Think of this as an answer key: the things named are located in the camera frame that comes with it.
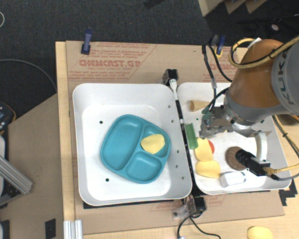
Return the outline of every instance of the cardboard base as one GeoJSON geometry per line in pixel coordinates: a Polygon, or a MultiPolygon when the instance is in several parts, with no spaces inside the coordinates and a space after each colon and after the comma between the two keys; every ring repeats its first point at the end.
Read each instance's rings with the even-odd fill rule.
{"type": "Polygon", "coordinates": [[[0,221],[9,220],[10,239],[47,238],[46,227],[54,223],[55,238],[63,238],[56,95],[9,125],[8,151],[10,163],[33,182],[28,195],[0,209],[0,221]]]}
{"type": "MultiPolygon", "coordinates": [[[[198,224],[284,215],[278,191],[205,196],[204,199],[207,210],[195,219],[198,224]]],[[[76,219],[82,220],[85,235],[178,226],[180,220],[173,220],[173,210],[181,205],[181,200],[174,200],[84,209],[79,192],[75,191],[76,219]]]]}
{"type": "MultiPolygon", "coordinates": [[[[75,218],[82,220],[85,235],[178,226],[180,220],[173,220],[172,213],[182,204],[181,200],[84,209],[78,190],[72,93],[85,82],[160,83],[168,68],[178,70],[179,85],[209,82],[201,46],[93,42],[89,56],[80,54],[81,46],[80,41],[66,42],[75,218]]],[[[224,47],[219,62],[225,74],[232,78],[236,68],[228,62],[229,50],[230,47],[224,47]]],[[[212,55],[208,54],[216,81],[224,82],[212,55]]],[[[284,215],[278,191],[206,196],[205,201],[207,211],[197,223],[284,215]]]]}

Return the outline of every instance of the dark gray carpet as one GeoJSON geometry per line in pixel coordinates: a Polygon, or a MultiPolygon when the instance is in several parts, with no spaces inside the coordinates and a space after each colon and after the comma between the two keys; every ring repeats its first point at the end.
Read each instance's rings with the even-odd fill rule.
{"type": "MultiPolygon", "coordinates": [[[[287,41],[299,33],[299,17],[284,19],[282,31],[271,34],[266,22],[241,20],[279,18],[299,13],[299,0],[268,0],[254,13],[244,5],[231,15],[220,4],[203,18],[198,0],[166,0],[146,8],[149,0],[0,0],[5,23],[0,28],[0,59],[20,59],[41,67],[56,82],[55,41],[92,41],[201,45],[213,34],[225,34],[231,46],[243,37],[287,41]]],[[[18,116],[53,95],[54,88],[38,70],[15,62],[0,63],[0,99],[18,116]]]]}

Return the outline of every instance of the yellow cable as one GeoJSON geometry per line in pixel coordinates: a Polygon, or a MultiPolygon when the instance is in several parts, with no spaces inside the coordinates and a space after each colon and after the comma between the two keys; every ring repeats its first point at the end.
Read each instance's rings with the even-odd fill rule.
{"type": "Polygon", "coordinates": [[[252,38],[246,38],[246,39],[242,39],[240,41],[238,41],[237,43],[235,43],[232,47],[231,47],[231,52],[228,55],[229,58],[229,62],[235,66],[236,68],[239,69],[248,69],[248,68],[253,68],[253,67],[257,67],[260,66],[268,61],[270,61],[271,59],[274,59],[279,53],[285,51],[286,49],[288,49],[289,47],[291,47],[292,45],[294,45],[296,42],[299,41],[299,35],[297,35],[295,38],[291,39],[290,41],[282,44],[280,47],[278,47],[276,50],[274,50],[272,53],[268,54],[267,56],[262,57],[261,59],[254,61],[254,62],[249,62],[246,64],[238,64],[236,63],[233,58],[232,58],[232,53],[237,49],[237,47],[239,45],[241,45],[242,43],[245,42],[252,42],[254,41],[254,39],[252,38]]]}
{"type": "MultiPolygon", "coordinates": [[[[276,123],[278,124],[278,127],[280,127],[280,130],[281,132],[283,133],[283,135],[285,135],[286,138],[288,138],[288,140],[291,142],[291,144],[294,146],[294,148],[298,151],[299,153],[299,148],[298,146],[287,136],[287,133],[285,132],[284,128],[283,128],[283,125],[280,123],[278,117],[275,115],[274,116],[274,119],[276,120],[276,123]]],[[[296,164],[296,165],[292,165],[292,166],[287,166],[287,167],[284,167],[284,168],[280,168],[280,169],[272,169],[270,167],[264,167],[264,171],[271,175],[271,174],[274,174],[274,173],[280,173],[280,172],[283,172],[283,171],[288,171],[288,170],[292,170],[292,169],[295,169],[295,168],[298,168],[299,167],[299,163],[296,164]]]]}
{"type": "Polygon", "coordinates": [[[296,115],[290,115],[295,121],[299,123],[299,117],[296,115]]]}

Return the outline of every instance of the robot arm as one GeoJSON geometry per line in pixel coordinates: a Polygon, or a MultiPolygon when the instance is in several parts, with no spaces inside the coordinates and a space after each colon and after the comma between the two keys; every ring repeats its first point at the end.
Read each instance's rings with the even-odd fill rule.
{"type": "MultiPolygon", "coordinates": [[[[233,46],[232,53],[239,44],[233,46]]],[[[224,104],[203,111],[200,137],[213,137],[224,131],[254,137],[259,132],[252,125],[269,116],[299,116],[299,36],[285,44],[261,40],[248,49],[241,64],[234,62],[232,54],[229,60],[237,72],[224,92],[224,104]]],[[[272,172],[268,163],[243,150],[237,152],[236,159],[244,165],[254,166],[256,162],[256,175],[272,172]]]]}

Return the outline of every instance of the metal bracket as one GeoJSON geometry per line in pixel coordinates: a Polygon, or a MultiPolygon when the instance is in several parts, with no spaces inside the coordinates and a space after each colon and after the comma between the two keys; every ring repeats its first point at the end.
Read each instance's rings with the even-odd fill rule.
{"type": "Polygon", "coordinates": [[[28,194],[32,187],[32,182],[26,178],[19,170],[12,166],[5,158],[0,155],[0,176],[8,182],[15,190],[16,194],[5,194],[0,197],[0,207],[16,199],[19,196],[28,194]]]}
{"type": "Polygon", "coordinates": [[[207,112],[202,118],[200,129],[199,134],[203,139],[212,138],[215,134],[225,131],[236,132],[244,137],[256,137],[259,134],[258,131],[252,129],[252,125],[240,125],[234,120],[230,120],[222,107],[214,107],[212,112],[207,112]]]}
{"type": "Polygon", "coordinates": [[[184,205],[172,210],[173,220],[183,220],[189,215],[194,214],[195,212],[195,201],[194,198],[190,195],[184,205]]]}
{"type": "Polygon", "coordinates": [[[258,160],[267,160],[267,135],[266,132],[258,132],[255,135],[256,145],[257,145],[257,154],[256,157],[258,160]]]}

